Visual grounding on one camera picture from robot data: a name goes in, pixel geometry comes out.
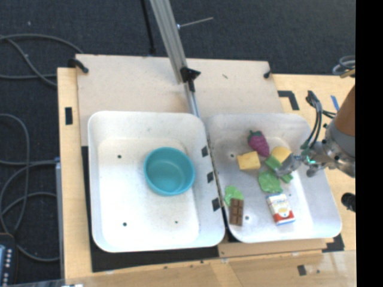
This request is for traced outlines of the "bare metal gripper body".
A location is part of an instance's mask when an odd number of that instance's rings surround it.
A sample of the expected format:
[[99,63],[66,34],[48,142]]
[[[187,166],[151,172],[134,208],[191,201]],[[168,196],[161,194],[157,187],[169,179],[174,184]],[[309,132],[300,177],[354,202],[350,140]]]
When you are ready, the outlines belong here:
[[355,178],[355,158],[345,152],[332,138],[317,141],[308,148],[306,156],[308,177],[313,177],[324,169],[338,169],[351,178]]

